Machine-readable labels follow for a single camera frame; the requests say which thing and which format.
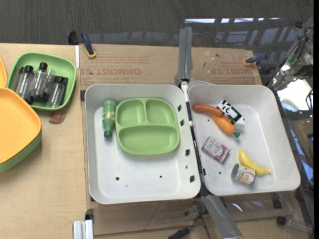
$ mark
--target carrot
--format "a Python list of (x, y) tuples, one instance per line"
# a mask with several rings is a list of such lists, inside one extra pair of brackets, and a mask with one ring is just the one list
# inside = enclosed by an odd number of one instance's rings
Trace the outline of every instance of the carrot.
[(217, 117), (215, 114), (210, 113), (210, 116), (216, 122), (216, 124), (222, 129), (226, 134), (234, 134), (236, 137), (239, 137), (240, 133), (235, 131), (234, 125), (229, 122), (224, 117)]
[(195, 112), (204, 112), (204, 113), (214, 114), (217, 117), (222, 117), (222, 115), (223, 115), (223, 111), (219, 108), (214, 107), (214, 106), (193, 105), (193, 110)]

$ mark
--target yellow banana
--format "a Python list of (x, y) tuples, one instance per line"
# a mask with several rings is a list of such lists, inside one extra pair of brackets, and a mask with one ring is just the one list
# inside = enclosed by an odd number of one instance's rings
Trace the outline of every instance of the yellow banana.
[(239, 161), (243, 166), (246, 166), (250, 169), (256, 171), (256, 175), (263, 175), (264, 173), (271, 173), (271, 169), (264, 168), (260, 165), (255, 164), (253, 161), (250, 160), (246, 152), (242, 149), (239, 150)]

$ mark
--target green plastic bottle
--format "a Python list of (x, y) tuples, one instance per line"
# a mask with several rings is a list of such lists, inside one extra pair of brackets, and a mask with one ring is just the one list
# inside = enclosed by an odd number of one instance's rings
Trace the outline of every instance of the green plastic bottle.
[(106, 99), (103, 101), (102, 123), (104, 126), (105, 138), (112, 137), (112, 131), (115, 126), (115, 106), (116, 106), (116, 103), (113, 99)]

